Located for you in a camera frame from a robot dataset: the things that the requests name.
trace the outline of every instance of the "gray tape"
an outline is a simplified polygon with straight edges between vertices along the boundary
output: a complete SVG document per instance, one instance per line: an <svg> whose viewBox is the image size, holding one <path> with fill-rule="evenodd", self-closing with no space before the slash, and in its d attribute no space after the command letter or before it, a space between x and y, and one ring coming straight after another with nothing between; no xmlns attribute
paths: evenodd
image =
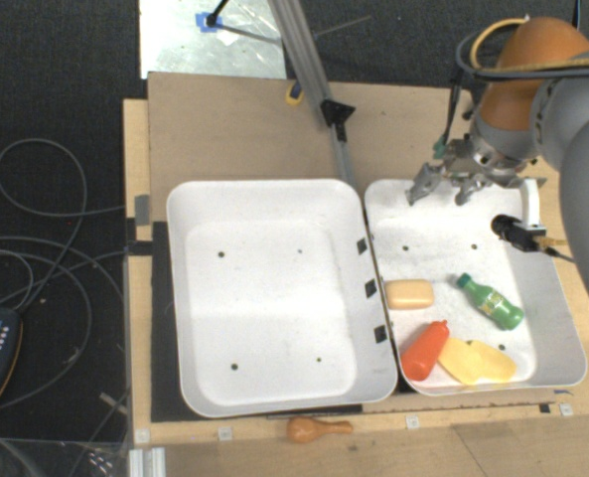
<svg viewBox="0 0 589 477"><path fill-rule="evenodd" d="M135 226L145 227L150 225L150 197L139 195L135 197Z"/></svg>

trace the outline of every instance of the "black carpet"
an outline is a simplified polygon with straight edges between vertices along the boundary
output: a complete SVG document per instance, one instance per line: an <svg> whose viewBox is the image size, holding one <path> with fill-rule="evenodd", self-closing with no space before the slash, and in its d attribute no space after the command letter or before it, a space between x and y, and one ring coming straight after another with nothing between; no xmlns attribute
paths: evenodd
<svg viewBox="0 0 589 477"><path fill-rule="evenodd" d="M364 23L319 37L331 80L434 86L448 83L455 45L468 33L525 13L569 20L573 6L573 0L302 1L316 32L371 15ZM589 37L589 0L582 15ZM0 0L0 152L21 139L57 141L85 170L90 210L122 205L121 101L145 96L138 41L137 0ZM1 175L10 193L31 207L79 210L80 180L72 163L45 145L11 151ZM75 224L76 218L24 213L0 194L0 236L65 242ZM123 214L113 212L85 218L74 247L97 256L124 244ZM49 259L58 255L46 244L5 241L0 247ZM68 257L65 264L76 262ZM38 277L49 269L33 264ZM105 264L121 284L121 258ZM99 395L124 393L120 300L97 269L75 274L92 303L88 347L53 387L0 409L0 436L89 439L109 411ZM18 263L0 258L0 296L21 287L24 277ZM70 280L56 278L25 320L23 353L2 404L46 383L75 358L86 331L82 294ZM117 414L97 439L116 440L123 429L124 419Z"/></svg>

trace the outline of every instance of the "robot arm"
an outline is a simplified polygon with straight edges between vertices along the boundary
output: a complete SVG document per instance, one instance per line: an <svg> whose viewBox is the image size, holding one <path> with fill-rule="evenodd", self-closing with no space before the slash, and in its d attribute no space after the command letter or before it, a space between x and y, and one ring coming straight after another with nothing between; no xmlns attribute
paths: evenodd
<svg viewBox="0 0 589 477"><path fill-rule="evenodd" d="M508 39L496 71L588 63L589 41L576 29L554 18L534 18ZM460 188L455 198L460 206L492 184L519 188L524 182L519 174L538 155L559 171L562 219L589 292L589 76L563 78L559 71L547 80L490 83L470 132L447 143L440 155L442 164L425 164L416 176L406 193L409 204L427 196L442 179Z"/></svg>

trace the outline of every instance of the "blue tape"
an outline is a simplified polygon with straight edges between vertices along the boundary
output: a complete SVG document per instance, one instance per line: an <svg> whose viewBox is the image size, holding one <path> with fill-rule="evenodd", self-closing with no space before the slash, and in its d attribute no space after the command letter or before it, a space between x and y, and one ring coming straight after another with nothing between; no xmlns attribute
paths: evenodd
<svg viewBox="0 0 589 477"><path fill-rule="evenodd" d="M211 15L210 12L200 12L197 13L195 15L195 21L197 22L197 26L199 27L199 29L202 32L205 33L210 33L210 32L216 32L217 31L217 26L222 26L223 25L223 19L221 18L221 16L217 16L217 22L216 22L216 26L214 27L209 27L206 24L206 19Z"/></svg>

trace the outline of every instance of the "yellow cable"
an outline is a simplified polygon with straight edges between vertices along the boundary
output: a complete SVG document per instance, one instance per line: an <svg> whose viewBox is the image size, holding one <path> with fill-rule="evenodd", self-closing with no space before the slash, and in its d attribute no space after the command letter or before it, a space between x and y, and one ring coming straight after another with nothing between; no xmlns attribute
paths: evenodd
<svg viewBox="0 0 589 477"><path fill-rule="evenodd" d="M482 32L477 37L473 43L473 46L471 47L471 51L469 53L471 66L473 66L474 69L485 71L487 73L529 73L533 71L547 71L550 69L589 68L589 59L551 61L538 64L526 64L524 66L514 66L509 68L485 68L478 62L477 53L484 41L486 41L491 34L500 28L521 25L526 21L527 19L524 18L508 18L498 21L484 30L484 32Z"/></svg>

